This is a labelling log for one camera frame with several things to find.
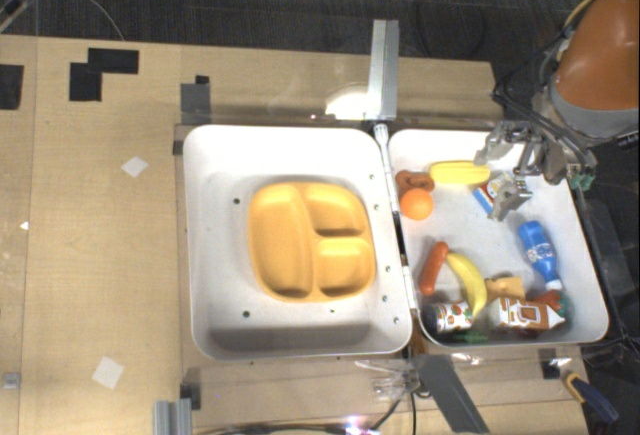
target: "toy banana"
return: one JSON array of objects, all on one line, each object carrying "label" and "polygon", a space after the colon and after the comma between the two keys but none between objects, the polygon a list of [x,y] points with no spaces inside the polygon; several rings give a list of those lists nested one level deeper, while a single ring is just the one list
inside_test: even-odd
[{"label": "toy banana", "polygon": [[491,171],[473,161],[441,161],[431,165],[429,175],[436,183],[479,184],[489,180]]},{"label": "toy banana", "polygon": [[476,315],[487,303],[487,286],[478,268],[465,256],[455,253],[447,255],[447,263],[453,271],[462,279],[467,290],[467,302],[471,307],[471,314]]}]

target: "white tray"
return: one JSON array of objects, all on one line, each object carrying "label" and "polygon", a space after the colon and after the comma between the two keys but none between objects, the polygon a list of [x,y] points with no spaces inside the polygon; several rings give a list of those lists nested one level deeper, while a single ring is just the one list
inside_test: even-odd
[{"label": "white tray", "polygon": [[[409,304],[380,152],[371,137],[354,129],[201,126],[189,133],[183,155],[192,332],[205,355],[373,354],[406,345]],[[325,181],[362,200],[377,261],[365,292],[291,303],[260,288],[248,251],[247,208],[260,188],[283,181]]]},{"label": "white tray", "polygon": [[[473,160],[482,148],[486,133],[470,131],[403,130],[390,140],[389,152],[395,172],[428,171],[438,161]],[[504,158],[490,162],[492,170],[511,171],[522,146]],[[530,294],[544,292],[542,278],[524,260],[516,228],[528,220],[538,220],[553,241],[558,255],[558,274],[568,299],[568,320],[562,326],[529,340],[487,331],[488,344],[586,343],[604,336],[608,315],[578,214],[566,181],[551,186],[542,177],[527,179],[533,198],[505,221],[496,222],[465,185],[436,185],[434,212],[424,221],[402,218],[402,230],[409,264],[417,278],[433,243],[445,241],[452,251],[471,259],[485,278],[510,273],[523,279]],[[462,298],[462,284],[444,265],[436,282],[435,297],[456,301]],[[427,301],[418,291],[419,303]]]}]

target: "bottle cap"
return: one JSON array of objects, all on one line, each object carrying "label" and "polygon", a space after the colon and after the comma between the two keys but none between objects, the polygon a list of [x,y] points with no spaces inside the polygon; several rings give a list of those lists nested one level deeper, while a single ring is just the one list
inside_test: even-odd
[{"label": "bottle cap", "polygon": [[556,291],[562,291],[564,289],[564,287],[562,286],[562,282],[560,282],[560,279],[550,280],[544,285],[544,287],[547,291],[551,291],[552,289],[555,289]]}]

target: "yellow divided plate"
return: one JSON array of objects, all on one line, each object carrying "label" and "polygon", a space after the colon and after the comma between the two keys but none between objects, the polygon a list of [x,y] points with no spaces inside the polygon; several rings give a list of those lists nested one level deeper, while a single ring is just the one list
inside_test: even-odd
[{"label": "yellow divided plate", "polygon": [[249,252],[258,283],[289,302],[357,295],[376,273],[362,202],[332,184],[288,182],[260,189],[249,206]]}]

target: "toy sausage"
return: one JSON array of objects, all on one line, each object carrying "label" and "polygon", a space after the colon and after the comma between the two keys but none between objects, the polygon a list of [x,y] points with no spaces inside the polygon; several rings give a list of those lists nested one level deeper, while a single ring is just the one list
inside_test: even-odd
[{"label": "toy sausage", "polygon": [[444,241],[438,241],[433,245],[429,257],[427,257],[424,267],[422,268],[420,280],[418,281],[418,287],[423,295],[428,296],[433,294],[438,273],[440,273],[440,268],[442,268],[442,264],[448,253],[449,245]]}]

